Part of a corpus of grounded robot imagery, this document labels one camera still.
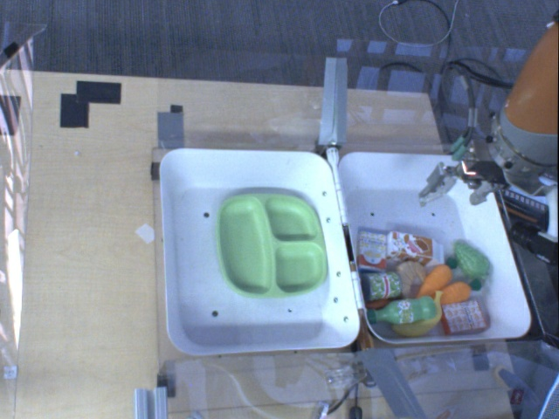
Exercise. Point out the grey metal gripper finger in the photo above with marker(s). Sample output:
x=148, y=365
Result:
x=434, y=186
x=480, y=194

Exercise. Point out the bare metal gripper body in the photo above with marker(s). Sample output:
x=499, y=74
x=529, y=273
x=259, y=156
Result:
x=485, y=170

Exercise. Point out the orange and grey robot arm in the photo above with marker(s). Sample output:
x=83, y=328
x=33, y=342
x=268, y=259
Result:
x=535, y=98

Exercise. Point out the white plastic tray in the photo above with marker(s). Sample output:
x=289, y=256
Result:
x=393, y=190
x=192, y=256

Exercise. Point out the green leafy vegetable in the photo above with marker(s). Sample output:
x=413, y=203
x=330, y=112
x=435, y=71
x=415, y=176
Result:
x=472, y=258

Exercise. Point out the orange and white carton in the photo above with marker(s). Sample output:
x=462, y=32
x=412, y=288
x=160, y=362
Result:
x=412, y=247

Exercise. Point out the blue and white carton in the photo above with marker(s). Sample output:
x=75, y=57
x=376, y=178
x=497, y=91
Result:
x=371, y=249

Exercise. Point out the beige biscuit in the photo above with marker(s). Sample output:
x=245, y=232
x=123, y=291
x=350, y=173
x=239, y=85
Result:
x=410, y=275

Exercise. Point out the orange carrot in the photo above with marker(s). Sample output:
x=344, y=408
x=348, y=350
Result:
x=434, y=279
x=456, y=293

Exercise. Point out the green can with white label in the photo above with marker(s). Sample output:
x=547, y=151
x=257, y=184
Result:
x=383, y=285

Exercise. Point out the red carton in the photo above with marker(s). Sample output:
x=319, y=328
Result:
x=464, y=317

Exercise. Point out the green bottle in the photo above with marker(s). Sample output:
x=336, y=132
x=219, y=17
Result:
x=406, y=310

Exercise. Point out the red sausage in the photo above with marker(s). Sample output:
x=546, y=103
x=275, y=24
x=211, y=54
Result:
x=376, y=304

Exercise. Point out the yellow banana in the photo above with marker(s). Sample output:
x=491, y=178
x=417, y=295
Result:
x=417, y=329

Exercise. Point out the green divided plate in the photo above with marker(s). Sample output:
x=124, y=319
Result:
x=244, y=242

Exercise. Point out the black cylinder on white bracket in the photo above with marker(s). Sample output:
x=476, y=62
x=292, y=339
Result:
x=526, y=216

